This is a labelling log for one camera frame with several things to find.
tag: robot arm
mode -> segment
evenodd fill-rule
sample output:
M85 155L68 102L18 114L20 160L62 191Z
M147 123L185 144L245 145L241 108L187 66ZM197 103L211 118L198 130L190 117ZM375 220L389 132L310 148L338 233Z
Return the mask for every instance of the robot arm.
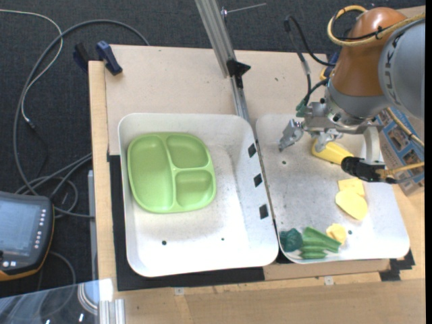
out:
M348 37L334 37L332 26L335 20L353 9L361 14ZM375 116L394 106L424 120L425 15L407 18L386 7L365 10L352 6L337 13L327 31L330 39L342 49L330 73L324 97L303 107L301 115L297 116L303 117L304 121L289 122L279 141L279 149L282 151L293 145L302 137L303 131L317 139L315 150L318 153L344 133L364 134L368 146L364 161L366 175L356 173L353 160L347 160L342 168L364 180L379 181L367 175L368 167L372 173L384 168L382 164L376 164L379 155L377 133L370 132L372 128L376 129L372 124ZM357 165L363 163L360 159L355 161Z

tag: green divided plate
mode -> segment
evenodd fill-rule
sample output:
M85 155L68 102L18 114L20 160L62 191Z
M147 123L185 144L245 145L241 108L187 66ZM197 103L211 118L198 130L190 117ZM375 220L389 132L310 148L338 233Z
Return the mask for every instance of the green divided plate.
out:
M128 175L136 202L153 213L201 209L216 195L209 150L191 134L162 132L133 139Z

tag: metal pole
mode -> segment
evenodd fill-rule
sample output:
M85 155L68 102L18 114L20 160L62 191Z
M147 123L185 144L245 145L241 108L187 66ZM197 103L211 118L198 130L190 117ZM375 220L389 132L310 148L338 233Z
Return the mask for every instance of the metal pole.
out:
M225 22L219 11L219 6L216 0L195 0L195 3L213 50L215 51L222 74L224 77L231 77L234 105L236 106L237 115L249 122L248 108L246 106L242 85L238 85L238 78L237 80L234 79L236 74L230 73L228 70L228 61L237 62L237 60L234 50L232 49Z

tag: wire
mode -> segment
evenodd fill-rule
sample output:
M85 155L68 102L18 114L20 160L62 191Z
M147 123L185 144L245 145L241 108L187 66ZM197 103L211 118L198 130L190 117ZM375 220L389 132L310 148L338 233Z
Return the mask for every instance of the wire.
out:
M298 33L299 33L299 35L300 35L300 38L302 39L303 45L304 45L304 47L306 48L307 53L308 53L308 54L309 54L309 55L310 55L310 56L311 56L311 57L312 57L316 62L320 63L321 65L324 65L324 66L331 66L331 67L333 67L333 66L335 65L334 63L329 63L329 62L326 62L326 61L322 61L321 59L319 59L318 57L315 56L315 54L311 51L311 48L309 47L309 45L308 45L308 43L307 43L307 41L306 41L306 37L304 36L303 31L302 31L302 29L301 29L299 23L298 23L297 20L296 20L294 17L292 17L292 16L287 16L287 17L285 18L284 23L283 23L283 26L284 26L284 28L285 28L285 31L288 33L288 35L292 35L292 33L291 33L291 26L290 26L290 20L291 20L291 21L294 23L294 25L296 26L297 31L298 31ZM298 51L298 48L297 48L297 46L295 45L295 43L294 43L294 39L292 38L292 36L290 36L290 39L291 39L291 42L293 43L294 47L296 48L297 54L299 54L300 52Z
M74 194L75 194L74 195L74 202L71 204L71 206L67 210L61 209L61 208L54 205L54 209L61 213L60 215L55 216L56 219L59 219L59 218L63 217L64 215L75 216L75 217L84 217L84 218L89 218L89 219L95 218L94 216L91 216L91 215L85 215L85 214L79 214L79 213L71 212L75 208L75 206L78 204L78 189L75 186L75 184L69 180L69 178L70 178L70 176L72 176L72 174L79 167L82 167L84 164L91 161L91 159L92 159L92 154L90 153L90 154L87 154L86 156L84 156L83 158L67 165L66 167L64 167L62 169L60 169L59 171L52 173L51 175L42 176L42 177L39 177L37 179L33 179L32 181L29 182L30 185L32 186L33 190L36 190L37 188L41 187L43 184L45 184L49 180L58 180L59 184L56 186L55 190L51 193L50 199L52 199L54 197L54 195L58 192L58 190L65 183L72 187L72 190L74 191ZM69 173L67 173L67 175L65 175L64 177L57 177L59 174L68 170L69 168L72 168L72 170L70 170ZM21 188L19 188L18 190L16 190L15 193L16 194L28 194L29 192L31 192L31 190L26 185L24 185Z
M307 105L307 104L309 103L309 99L310 99L312 93L313 93L316 89L318 89L321 85L327 85L328 82L329 82L329 78L326 78L326 79L323 79L323 80L317 82L317 83L316 83L316 84L315 84L315 85L314 85L314 86L313 86L313 87L308 91L308 93L306 94L306 96L303 98L305 104Z
M48 20L50 23L52 23L52 25L54 25L56 27L56 29L58 30L59 34L61 34L61 28L57 25L57 23L55 23L51 18L44 16L42 14L39 13L33 13L33 12L25 12L25 11L14 11L12 9L0 9L0 12L4 12L4 13L9 13L9 14L22 14L25 16L35 16L35 17L39 17L45 20ZM22 117L24 118L24 120L26 120L26 122L32 127L34 128L34 124L32 123L32 121L28 118L28 116L26 115L26 112L24 111L24 101L26 100L26 96L27 96L27 92L30 90L30 88L33 86L33 84L41 77L43 76L43 74L49 70L49 68L55 63L55 61L57 60L57 58L60 55L61 49L63 48L63 38L61 38L60 40L60 46L57 50L57 53L55 54L54 58L50 61L50 63L46 66L45 69L43 69L33 80L32 82L27 86L26 92L24 93L24 96L22 98L22 102L21 102L21 114Z
M408 177L408 178L401 178L401 179L395 179L395 178L386 178L385 179L385 181L388 183L388 184L391 184L391 185L393 185L393 184L402 184L402 183L404 183L404 182L407 182L407 181L410 181L410 180L412 180L412 179L414 179L416 176L419 176L420 174L414 174L414 175L412 175L412 176L410 176L410 177Z
M72 276L72 284L76 284L76 274L75 274L75 270L74 270L74 267L72 266L72 264L64 256L62 256L61 254L59 254L57 252L49 251L49 254L62 260L67 265L67 267L70 270L71 276Z
M401 171L416 169L424 166L425 166L425 162L418 162L418 163L413 163L412 165L404 165L402 167L393 168L393 169L377 169L376 172L380 174L381 177L385 178L387 176L394 176L395 174L400 173Z
M118 22L115 20L89 20L86 22L81 22L79 24L76 24L70 28L68 28L66 31L63 31L61 34L59 34L59 36L57 36L56 38L54 38L54 40L49 44L49 46L44 50L44 52L42 53L42 55L38 58L37 62L35 63L34 67L32 68L29 76L27 77L26 83L24 85L24 88L22 90L22 93L20 95L20 98L18 100L18 106L15 112L15 117L13 120L13 140L12 140L12 144L13 144L13 156L16 162L16 166L18 168L18 172L20 174L21 179L24 181L25 186L27 187L27 189L29 189L29 191L33 194L33 195L38 195L38 192L35 190L35 187L32 185L31 182L28 181L26 174L24 173L24 170L22 169L22 165L20 162L20 158L19 158L19 152L18 152L18 118L20 115L20 107L22 105L23 99L26 96L26 93L28 92L28 89L32 83L32 78L33 75L36 73L39 65L42 63L43 59L45 58L45 56L47 55L47 53L60 41L63 39L64 36L68 35L69 33L79 29L79 28L83 28L85 26L89 26L89 25L94 25L94 24L114 24L117 26L121 26L124 28L127 28L128 30L131 30L132 32L134 32L135 34L137 34L140 39L146 44L146 45L150 45L149 42L147 41L147 39L139 32L137 31L137 29L122 23L122 22ZM87 156L86 159L82 159L82 163L80 163L80 165L86 163L87 161L89 161L91 158L89 156ZM55 191L58 190L58 188L60 187L60 185L62 185L64 183L64 181L62 181L56 188ZM60 213L65 214L65 215L73 215L76 217L85 217L85 218L92 218L89 215L82 215L82 214L77 214L77 213L71 213L69 211L65 211L63 209L60 209L58 207L55 207Z
M379 40L384 36L391 34L394 30L399 29L405 25L426 18L426 12L422 12L410 18L401 20L400 22L388 26L387 28L378 27L376 32L372 32L370 34L366 34L360 37L356 37L356 38L336 37L333 33L333 25L338 18L340 18L342 15L344 15L349 11L359 11L360 13L364 13L367 10L364 7L359 5L350 5L344 7L343 9L340 9L335 13L335 15L332 17L332 19L330 19L327 25L327 35L329 36L330 40L336 45L345 46L345 47L357 47L360 45L365 45L371 42L375 42L376 40Z

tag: wooden table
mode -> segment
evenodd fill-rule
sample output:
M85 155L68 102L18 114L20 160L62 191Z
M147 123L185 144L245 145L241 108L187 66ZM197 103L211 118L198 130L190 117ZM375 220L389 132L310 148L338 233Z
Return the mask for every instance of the wooden table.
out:
M135 70L129 70L124 75L129 76L128 79L135 78L141 71L143 77L154 79L154 85L140 88L142 85L140 82L137 87L131 84L132 87L124 88L125 91L130 92L138 89L145 90L147 97L153 97L154 101L147 100L145 105L136 102L133 108L136 111L151 112L152 109L162 113L170 111L175 97L170 98L170 93L164 94L164 90L161 89L171 87L178 92L183 87L187 87L176 85L176 81L179 78L190 78L190 76L184 77L184 72L191 69L185 68L182 62L192 52L193 58L197 61L196 66L199 68L210 61L211 65L207 70L209 73L214 73L216 78L209 86L209 88L213 87L215 92L209 93L213 98L206 103L207 109L217 112L219 108L212 103L213 99L217 99L220 105L226 107L224 112L219 111L219 113L235 113L234 104L230 101L230 86L220 78L220 69L213 50L131 47L113 46L120 64L122 61L136 64L135 66L126 64L126 67ZM160 52L165 52L172 61L169 63L157 61L160 60ZM293 94L295 97L304 95L306 80L295 54L238 51L236 55L238 61L252 66L251 71L244 75L246 101L252 122L265 112L294 111L299 99L287 100L286 97L281 96L281 92L296 92ZM317 79L321 71L320 65L312 60L309 60L309 65L313 78ZM197 87L205 85L204 82L209 84L206 77L190 81L196 83ZM115 119L107 121L106 92L108 89L120 90L120 88L118 79L105 70L102 62L89 63L99 279L113 280L114 297L125 300L128 324L287 323L288 321L290 323L296 321L339 323L342 320L350 323L425 323L425 197L424 194L406 197L397 186L394 186L394 192L410 237L411 251L416 263L411 270L400 272L401 281L381 280L379 272L389 270L391 267L390 261L383 259L311 265L272 264L264 267L265 281L256 283L118 292L115 286L111 185L107 162L107 152L115 148L109 142L109 133L114 128L109 124L115 125ZM194 92L196 91L191 90L184 94L193 96ZM121 101L127 99L128 96L125 94Z

